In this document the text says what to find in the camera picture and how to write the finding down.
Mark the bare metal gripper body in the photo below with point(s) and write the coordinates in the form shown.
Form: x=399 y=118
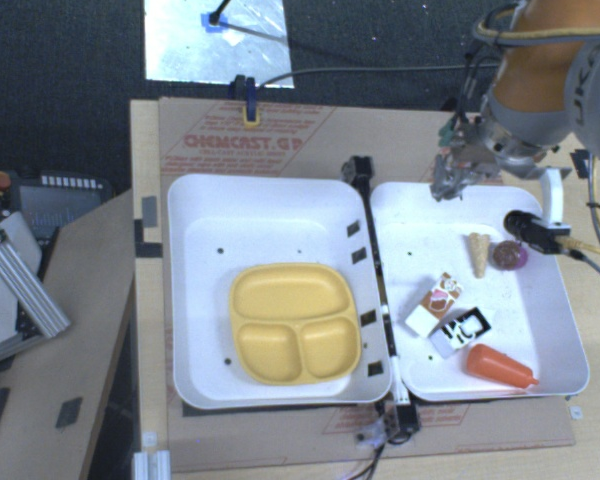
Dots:
x=477 y=155

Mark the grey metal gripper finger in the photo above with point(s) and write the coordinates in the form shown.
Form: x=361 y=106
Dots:
x=441 y=180
x=460 y=188

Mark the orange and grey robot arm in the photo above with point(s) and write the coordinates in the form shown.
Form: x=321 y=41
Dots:
x=540 y=68

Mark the tan ice cream cone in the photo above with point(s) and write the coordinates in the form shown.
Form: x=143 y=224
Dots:
x=479 y=253

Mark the pink and brown doughnut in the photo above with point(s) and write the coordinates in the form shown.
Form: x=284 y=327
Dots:
x=507 y=255

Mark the thin black and white rod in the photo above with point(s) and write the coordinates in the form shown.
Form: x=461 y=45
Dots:
x=380 y=278

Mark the brown and white carton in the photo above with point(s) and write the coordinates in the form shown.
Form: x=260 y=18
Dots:
x=432 y=308

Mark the white plastic tray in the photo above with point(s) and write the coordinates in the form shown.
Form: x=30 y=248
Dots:
x=530 y=308
x=280 y=218

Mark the black and white carton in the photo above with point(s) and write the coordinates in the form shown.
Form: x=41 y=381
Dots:
x=462 y=330

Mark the brown cardboard board red print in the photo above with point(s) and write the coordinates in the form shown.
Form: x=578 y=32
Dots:
x=305 y=133

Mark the orange bottle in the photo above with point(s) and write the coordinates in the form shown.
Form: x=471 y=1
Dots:
x=495 y=365

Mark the yellow divided plate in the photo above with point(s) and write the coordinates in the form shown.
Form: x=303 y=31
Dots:
x=290 y=318

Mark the black cylinder on white bracket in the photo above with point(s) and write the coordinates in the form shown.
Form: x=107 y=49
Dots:
x=530 y=230

